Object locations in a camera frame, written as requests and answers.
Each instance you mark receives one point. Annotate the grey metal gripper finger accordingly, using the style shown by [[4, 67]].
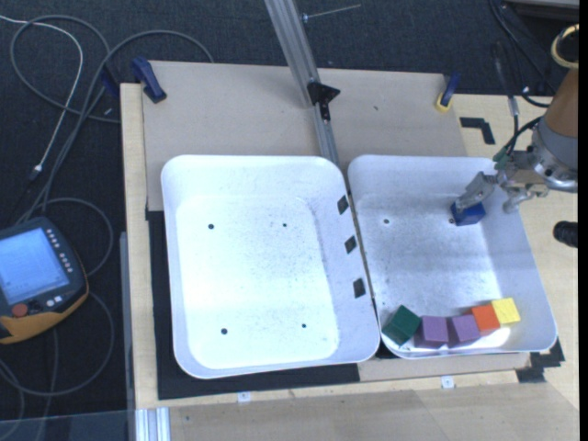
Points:
[[478, 191], [515, 202]]

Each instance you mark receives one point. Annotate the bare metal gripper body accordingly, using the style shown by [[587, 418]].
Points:
[[523, 173]]

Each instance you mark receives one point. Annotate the blue cube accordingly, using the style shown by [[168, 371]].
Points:
[[469, 216]]

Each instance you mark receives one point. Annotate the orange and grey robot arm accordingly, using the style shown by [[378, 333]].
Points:
[[564, 113]]

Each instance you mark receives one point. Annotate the white plastic tray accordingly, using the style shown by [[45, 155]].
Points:
[[432, 264], [257, 283]]

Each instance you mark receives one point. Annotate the yellow cube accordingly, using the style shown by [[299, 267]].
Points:
[[506, 310]]

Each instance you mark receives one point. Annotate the orange cube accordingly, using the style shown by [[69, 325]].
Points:
[[486, 319]]

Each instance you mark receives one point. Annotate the purple cube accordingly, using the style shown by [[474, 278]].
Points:
[[465, 329], [434, 331]]

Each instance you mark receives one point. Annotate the green cube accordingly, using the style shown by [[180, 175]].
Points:
[[400, 324]]

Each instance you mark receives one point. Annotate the brown cardboard board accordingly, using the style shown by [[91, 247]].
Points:
[[239, 117]]

